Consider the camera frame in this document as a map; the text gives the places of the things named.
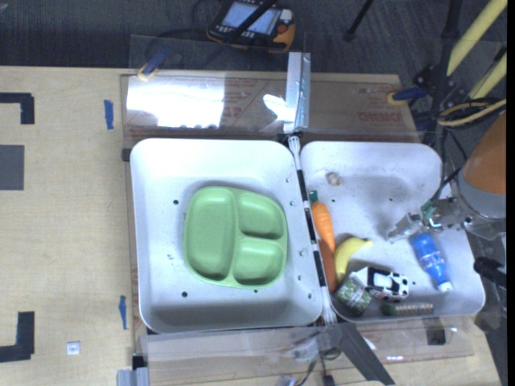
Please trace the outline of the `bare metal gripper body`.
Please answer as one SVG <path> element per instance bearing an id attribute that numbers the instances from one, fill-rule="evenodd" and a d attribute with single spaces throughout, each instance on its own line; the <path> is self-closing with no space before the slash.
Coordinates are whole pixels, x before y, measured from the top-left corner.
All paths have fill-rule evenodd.
<path id="1" fill-rule="evenodd" d="M 435 231 L 465 228 L 475 219 L 470 207 L 457 197 L 429 199 L 420 210 L 422 223 Z"/>

